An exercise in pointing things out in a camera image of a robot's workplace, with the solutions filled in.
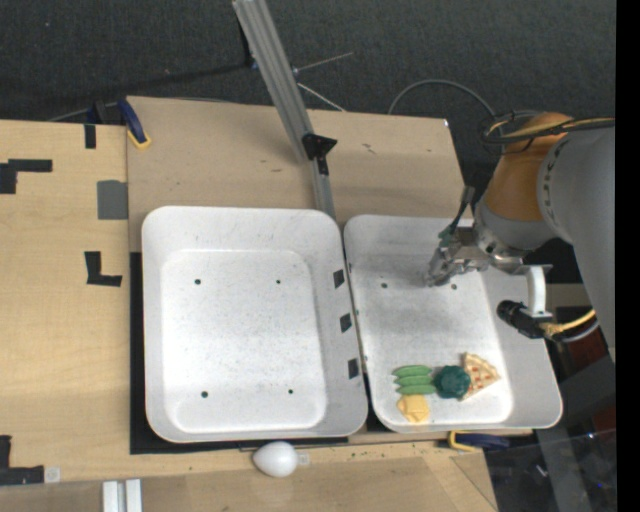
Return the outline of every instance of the metal pole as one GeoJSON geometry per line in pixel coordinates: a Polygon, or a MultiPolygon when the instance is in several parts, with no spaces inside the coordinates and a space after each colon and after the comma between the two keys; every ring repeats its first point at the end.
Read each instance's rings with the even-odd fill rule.
{"type": "Polygon", "coordinates": [[[316,208],[335,218],[326,163],[321,165],[317,155],[303,145],[303,138],[314,133],[313,126],[269,8],[265,0],[234,0],[233,7],[295,155],[298,161],[309,163],[316,208]]]}

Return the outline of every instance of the black clamp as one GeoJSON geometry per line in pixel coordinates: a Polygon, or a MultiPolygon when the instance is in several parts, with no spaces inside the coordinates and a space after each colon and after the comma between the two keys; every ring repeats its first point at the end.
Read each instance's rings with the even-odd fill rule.
{"type": "Polygon", "coordinates": [[[307,152],[309,160],[316,160],[318,162],[318,170],[320,174],[329,176],[329,166],[327,165],[327,153],[333,149],[338,143],[335,139],[328,137],[322,137],[321,135],[315,135],[313,133],[307,133],[302,137],[302,145],[307,152]]]}
{"type": "Polygon", "coordinates": [[[0,436],[0,486],[41,484],[44,482],[44,466],[10,468],[10,451],[11,436],[0,436]]]}
{"type": "Polygon", "coordinates": [[[122,113],[117,108],[112,109],[111,107],[113,106],[113,104],[107,105],[102,100],[94,101],[89,110],[87,110],[87,123],[107,125],[125,124],[122,113]]]}

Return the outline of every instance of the wooden table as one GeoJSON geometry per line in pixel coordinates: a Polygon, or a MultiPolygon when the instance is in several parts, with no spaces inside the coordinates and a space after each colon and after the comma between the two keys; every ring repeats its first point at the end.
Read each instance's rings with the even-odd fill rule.
{"type": "MultiPolygon", "coordinates": [[[[0,434],[13,436],[11,466],[58,467],[63,482],[254,474],[238,450],[129,454],[129,254],[144,215],[163,204],[312,208],[307,167],[272,107],[129,100],[153,140],[144,152],[120,126],[96,126],[91,148],[81,124],[0,121],[0,163],[53,161],[53,172],[20,172],[16,193],[0,195],[0,434]],[[109,180],[128,183],[129,220],[99,218],[98,183],[109,180]],[[87,284],[88,251],[120,286],[87,284]]],[[[317,133],[339,141],[329,166],[340,225],[361,213],[455,215],[462,179],[443,120],[310,114],[317,133]]],[[[397,468],[380,464],[406,459],[435,478],[451,510],[492,510],[434,437],[363,431],[347,446],[309,448],[309,467],[335,465],[319,481],[333,474],[348,487],[350,467],[356,479],[388,479],[397,468]]],[[[491,494],[484,464],[478,471],[491,494]]],[[[264,478],[256,485],[273,485],[264,478]]]]}

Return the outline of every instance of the black tape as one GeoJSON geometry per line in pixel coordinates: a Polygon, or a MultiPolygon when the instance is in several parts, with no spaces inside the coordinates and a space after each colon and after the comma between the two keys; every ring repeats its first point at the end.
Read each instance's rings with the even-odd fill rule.
{"type": "Polygon", "coordinates": [[[9,167],[20,172],[52,172],[53,160],[9,158],[9,167]]]}
{"type": "Polygon", "coordinates": [[[96,149],[96,127],[93,124],[84,125],[84,147],[96,149]]]}
{"type": "Polygon", "coordinates": [[[101,286],[120,286],[122,284],[122,276],[102,275],[102,257],[99,251],[86,251],[84,259],[87,263],[87,284],[101,286]]]}
{"type": "Polygon", "coordinates": [[[10,158],[0,164],[0,194],[15,194],[18,172],[52,172],[52,160],[10,158]]]}
{"type": "Polygon", "coordinates": [[[15,194],[18,173],[9,164],[0,164],[0,194],[15,194]]]}
{"type": "Polygon", "coordinates": [[[44,482],[44,466],[10,468],[11,436],[0,436],[0,486],[41,484],[44,482]]]}

